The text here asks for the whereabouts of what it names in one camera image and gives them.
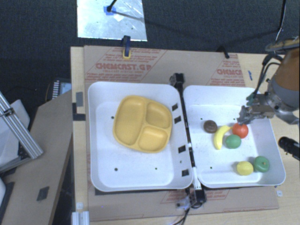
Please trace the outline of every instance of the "red tomato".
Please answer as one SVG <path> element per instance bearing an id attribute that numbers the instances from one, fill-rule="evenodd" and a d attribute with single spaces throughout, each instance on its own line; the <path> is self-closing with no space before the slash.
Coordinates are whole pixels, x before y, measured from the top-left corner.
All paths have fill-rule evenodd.
<path id="1" fill-rule="evenodd" d="M 246 124 L 240 125 L 238 123 L 235 123 L 232 127 L 232 133 L 239 136 L 240 138 L 245 138 L 248 135 L 248 127 Z"/>

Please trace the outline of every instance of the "toy banana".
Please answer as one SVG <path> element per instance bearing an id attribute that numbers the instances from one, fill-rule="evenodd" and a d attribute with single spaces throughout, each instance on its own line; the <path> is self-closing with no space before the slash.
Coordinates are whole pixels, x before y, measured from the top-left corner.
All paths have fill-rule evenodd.
<path id="1" fill-rule="evenodd" d="M 215 136 L 214 136 L 214 145 L 216 147 L 216 149 L 220 150 L 223 144 L 223 136 L 225 133 L 227 133 L 229 130 L 231 129 L 231 127 L 224 125 L 220 128 L 218 128 L 218 130 L 215 132 Z"/>

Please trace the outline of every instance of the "silver metal plate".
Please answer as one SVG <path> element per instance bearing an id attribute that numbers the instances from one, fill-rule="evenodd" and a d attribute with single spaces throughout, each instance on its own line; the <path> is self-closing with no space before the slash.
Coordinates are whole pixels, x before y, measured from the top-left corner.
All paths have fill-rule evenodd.
<path id="1" fill-rule="evenodd" d="M 80 38 L 147 41 L 142 0 L 77 0 L 77 26 Z"/>

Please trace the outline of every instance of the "brown round object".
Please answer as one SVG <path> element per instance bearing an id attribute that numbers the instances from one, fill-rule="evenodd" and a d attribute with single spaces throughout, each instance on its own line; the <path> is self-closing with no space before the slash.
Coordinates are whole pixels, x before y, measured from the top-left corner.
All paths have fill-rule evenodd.
<path id="1" fill-rule="evenodd" d="M 207 133 L 215 133 L 217 131 L 218 127 L 217 124 L 213 120 L 207 120 L 204 123 L 204 130 Z"/>

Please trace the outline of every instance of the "yellow divided plate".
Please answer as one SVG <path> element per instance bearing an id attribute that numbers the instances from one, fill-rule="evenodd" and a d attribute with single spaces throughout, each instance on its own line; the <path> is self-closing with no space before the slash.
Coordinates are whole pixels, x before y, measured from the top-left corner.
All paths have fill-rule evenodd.
<path id="1" fill-rule="evenodd" d="M 122 145 L 142 152 L 160 152 L 168 144 L 172 129 L 170 110 L 140 96 L 125 97 L 113 123 L 113 136 Z"/>

